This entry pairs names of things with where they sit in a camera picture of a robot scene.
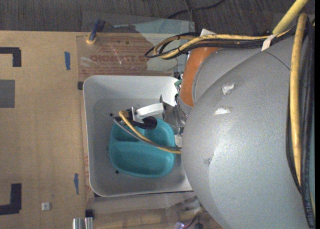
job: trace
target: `cardboard surface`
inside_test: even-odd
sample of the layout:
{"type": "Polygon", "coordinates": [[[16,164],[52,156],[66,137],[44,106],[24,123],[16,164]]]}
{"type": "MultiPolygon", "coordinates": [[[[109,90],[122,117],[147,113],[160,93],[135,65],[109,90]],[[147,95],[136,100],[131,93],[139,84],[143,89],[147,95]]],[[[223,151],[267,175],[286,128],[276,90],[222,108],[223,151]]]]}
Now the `cardboard surface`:
{"type": "MultiPolygon", "coordinates": [[[[146,51],[171,37],[170,34],[97,33],[88,44],[86,36],[77,37],[79,81],[93,75],[170,76],[177,59],[147,58],[146,51]]],[[[176,48],[169,44],[167,49],[176,48]]]]}
{"type": "Polygon", "coordinates": [[[67,229],[85,216],[78,35],[0,31],[0,47],[19,47],[22,55],[22,67],[13,67],[0,54],[0,79],[15,81],[14,108],[0,108],[0,206],[10,203],[12,184],[22,187],[21,210],[0,215],[3,229],[67,229]],[[41,210],[44,202],[51,210],[41,210]]]}

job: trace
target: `blue tape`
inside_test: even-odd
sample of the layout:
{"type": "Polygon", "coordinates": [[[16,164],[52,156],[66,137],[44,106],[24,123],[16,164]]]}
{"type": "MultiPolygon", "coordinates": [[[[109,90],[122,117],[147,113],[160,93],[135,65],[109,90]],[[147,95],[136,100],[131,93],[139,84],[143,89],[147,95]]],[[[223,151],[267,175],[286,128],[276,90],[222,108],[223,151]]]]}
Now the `blue tape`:
{"type": "Polygon", "coordinates": [[[70,53],[69,52],[64,52],[64,61],[65,61],[65,67],[67,70],[71,70],[70,65],[71,65],[71,60],[70,60],[70,53]]]}
{"type": "Polygon", "coordinates": [[[106,22],[102,21],[100,19],[95,21],[95,23],[93,25],[92,32],[90,33],[90,36],[89,36],[90,41],[93,41],[96,38],[97,33],[100,33],[103,31],[105,24],[106,24],[106,22]]]}
{"type": "Polygon", "coordinates": [[[76,190],[76,194],[79,195],[79,175],[78,175],[78,173],[74,174],[73,182],[74,182],[74,187],[75,187],[75,190],[76,190]]]}

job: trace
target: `white bin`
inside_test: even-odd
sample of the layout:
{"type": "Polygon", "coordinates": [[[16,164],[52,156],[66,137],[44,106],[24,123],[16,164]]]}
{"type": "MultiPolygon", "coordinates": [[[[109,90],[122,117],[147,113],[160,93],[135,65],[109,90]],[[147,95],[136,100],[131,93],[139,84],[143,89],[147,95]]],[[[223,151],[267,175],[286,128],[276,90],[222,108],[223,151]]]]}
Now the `white bin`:
{"type": "Polygon", "coordinates": [[[192,191],[181,155],[168,175],[142,178],[116,173],[108,156],[113,117],[120,110],[144,107],[163,101],[174,105],[177,79],[166,76],[91,76],[84,82],[83,95],[88,140],[89,180],[102,197],[192,191]]]}

